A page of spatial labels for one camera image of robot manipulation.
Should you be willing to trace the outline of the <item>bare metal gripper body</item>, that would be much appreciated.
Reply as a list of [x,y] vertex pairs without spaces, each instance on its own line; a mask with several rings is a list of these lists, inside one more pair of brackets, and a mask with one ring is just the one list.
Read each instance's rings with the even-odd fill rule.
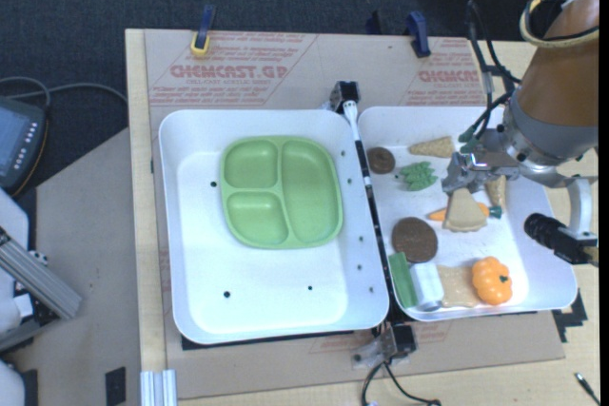
[[560,188],[586,179],[580,174],[561,174],[558,166],[565,160],[539,151],[518,129],[503,125],[474,136],[457,155],[464,157],[464,168],[484,171],[484,185],[501,177],[506,181],[523,177],[549,188]]

